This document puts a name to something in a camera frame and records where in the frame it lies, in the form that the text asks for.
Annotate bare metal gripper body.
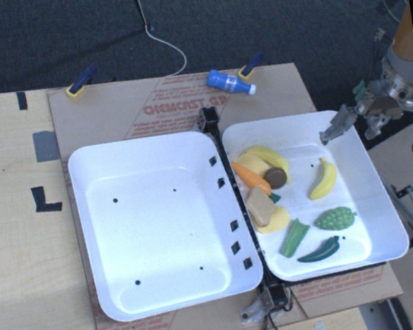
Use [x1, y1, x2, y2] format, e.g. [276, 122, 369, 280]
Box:
[352, 76, 413, 126]

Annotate white plastic tray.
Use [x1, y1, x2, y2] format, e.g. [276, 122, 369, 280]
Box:
[219, 100, 413, 290]
[64, 122, 269, 328]

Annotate yellow banana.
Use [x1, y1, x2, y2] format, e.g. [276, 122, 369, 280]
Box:
[303, 154, 341, 201]
[245, 141, 293, 190]

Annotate brown round biscuit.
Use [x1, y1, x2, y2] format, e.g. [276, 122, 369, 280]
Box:
[261, 164, 290, 192]

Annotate green grapes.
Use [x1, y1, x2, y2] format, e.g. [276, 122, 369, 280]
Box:
[313, 203, 361, 235]

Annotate pale yellow round slice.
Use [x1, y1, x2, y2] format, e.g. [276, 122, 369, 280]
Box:
[234, 149, 273, 184]
[253, 205, 293, 236]

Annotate orange carrot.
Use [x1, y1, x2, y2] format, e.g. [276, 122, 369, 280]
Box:
[229, 155, 283, 211]

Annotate tan bread slice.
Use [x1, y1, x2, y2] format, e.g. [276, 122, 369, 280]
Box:
[243, 183, 279, 230]

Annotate thin black rod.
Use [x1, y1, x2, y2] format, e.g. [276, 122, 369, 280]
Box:
[205, 113, 278, 300]

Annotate light green celery stalk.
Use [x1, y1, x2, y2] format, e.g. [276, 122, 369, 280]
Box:
[274, 216, 315, 260]

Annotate blue plastic bottle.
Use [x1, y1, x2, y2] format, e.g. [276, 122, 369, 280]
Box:
[203, 62, 259, 103]

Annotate dark green chili pepper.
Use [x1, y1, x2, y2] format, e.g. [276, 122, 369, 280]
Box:
[294, 234, 344, 266]

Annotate brown cardboard board, red print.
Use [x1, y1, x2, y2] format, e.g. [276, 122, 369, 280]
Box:
[46, 42, 409, 330]

